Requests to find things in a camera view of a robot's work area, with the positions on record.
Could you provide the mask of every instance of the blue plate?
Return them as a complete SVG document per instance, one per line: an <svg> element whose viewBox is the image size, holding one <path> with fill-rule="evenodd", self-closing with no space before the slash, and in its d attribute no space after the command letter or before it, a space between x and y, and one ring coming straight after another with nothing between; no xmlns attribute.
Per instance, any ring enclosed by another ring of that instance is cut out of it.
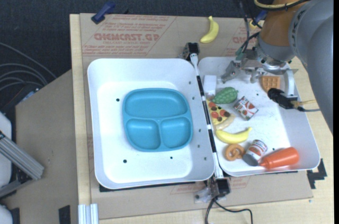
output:
<svg viewBox="0 0 339 224"><path fill-rule="evenodd" d="M174 89L143 88L131 91L123 100L122 115L127 139L138 150L177 150L192 139L189 104Z"/></svg>

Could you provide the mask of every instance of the toy donut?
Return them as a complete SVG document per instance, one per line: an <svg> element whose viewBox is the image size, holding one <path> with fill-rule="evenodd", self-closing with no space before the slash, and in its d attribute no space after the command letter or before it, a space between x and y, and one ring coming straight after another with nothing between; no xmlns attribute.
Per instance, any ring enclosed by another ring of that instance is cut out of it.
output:
<svg viewBox="0 0 339 224"><path fill-rule="evenodd" d="M239 144L231 144L226 148L225 157L229 161L241 159L245 153L244 147Z"/></svg>

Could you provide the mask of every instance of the toy pizza slice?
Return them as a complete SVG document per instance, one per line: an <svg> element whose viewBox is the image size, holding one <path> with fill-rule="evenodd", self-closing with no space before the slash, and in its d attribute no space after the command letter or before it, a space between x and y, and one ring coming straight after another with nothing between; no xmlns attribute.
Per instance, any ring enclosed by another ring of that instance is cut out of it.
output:
<svg viewBox="0 0 339 224"><path fill-rule="evenodd" d="M227 112L214 102L207 100L207 107L215 130L222 130L234 121L234 114Z"/></svg>

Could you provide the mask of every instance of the toy banana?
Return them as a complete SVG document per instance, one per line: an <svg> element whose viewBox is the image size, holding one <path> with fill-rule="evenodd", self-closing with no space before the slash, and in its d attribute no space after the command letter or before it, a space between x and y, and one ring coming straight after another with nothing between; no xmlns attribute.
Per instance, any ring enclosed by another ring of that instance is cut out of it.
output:
<svg viewBox="0 0 339 224"><path fill-rule="evenodd" d="M252 127L248 127L247 130L239 133L229 133L222 130L217 130L217 137L227 144L237 144L244 142L248 138L249 132L252 130Z"/></svg>
<svg viewBox="0 0 339 224"><path fill-rule="evenodd" d="M216 21L213 20L212 16L209 16L208 19L210 20L210 29L201 39L201 43L210 43L212 42L218 35L219 32L219 25Z"/></svg>

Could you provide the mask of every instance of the tin can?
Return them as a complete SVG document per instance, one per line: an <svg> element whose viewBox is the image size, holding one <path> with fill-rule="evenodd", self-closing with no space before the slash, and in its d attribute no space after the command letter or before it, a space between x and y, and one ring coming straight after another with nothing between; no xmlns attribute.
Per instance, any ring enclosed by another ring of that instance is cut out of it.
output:
<svg viewBox="0 0 339 224"><path fill-rule="evenodd" d="M265 152L267 152L266 144L261 140L255 139L243 155L243 160L250 166L258 166L259 160L263 157Z"/></svg>
<svg viewBox="0 0 339 224"><path fill-rule="evenodd" d="M258 108L256 108L245 96L238 100L233 107L245 120L249 120L256 112L258 112Z"/></svg>

